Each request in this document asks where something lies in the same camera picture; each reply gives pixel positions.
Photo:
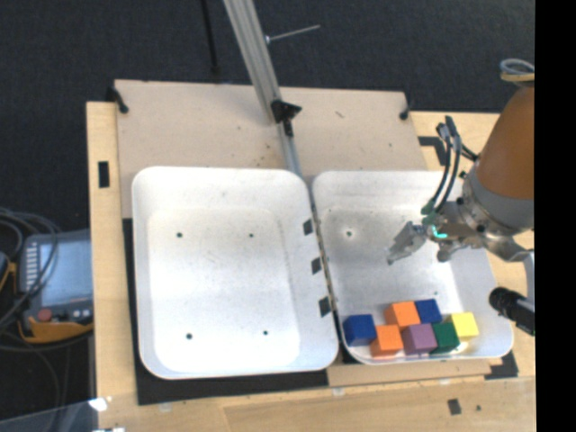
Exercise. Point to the white plastic tray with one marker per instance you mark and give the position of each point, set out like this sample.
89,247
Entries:
360,277
225,277

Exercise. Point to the green cube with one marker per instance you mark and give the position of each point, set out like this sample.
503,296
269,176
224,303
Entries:
446,336

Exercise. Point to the yellow cube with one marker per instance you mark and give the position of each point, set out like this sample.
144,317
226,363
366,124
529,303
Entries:
465,326

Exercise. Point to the orange cube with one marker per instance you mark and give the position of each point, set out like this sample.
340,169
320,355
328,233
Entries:
402,313
387,341

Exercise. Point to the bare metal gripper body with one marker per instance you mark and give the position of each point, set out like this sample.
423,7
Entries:
468,228

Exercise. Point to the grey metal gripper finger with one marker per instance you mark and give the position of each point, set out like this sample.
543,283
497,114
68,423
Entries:
407,241
447,250

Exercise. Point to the black cylinder on white bracket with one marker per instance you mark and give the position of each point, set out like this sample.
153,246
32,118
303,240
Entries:
510,304

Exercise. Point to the blue cube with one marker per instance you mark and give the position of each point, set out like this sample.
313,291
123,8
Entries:
358,329
429,311

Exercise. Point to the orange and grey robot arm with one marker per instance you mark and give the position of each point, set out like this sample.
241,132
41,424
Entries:
510,151

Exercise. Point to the purple cube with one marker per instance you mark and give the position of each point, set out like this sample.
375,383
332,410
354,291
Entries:
419,338

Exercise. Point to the pale flat board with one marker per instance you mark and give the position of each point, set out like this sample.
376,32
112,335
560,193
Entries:
202,124

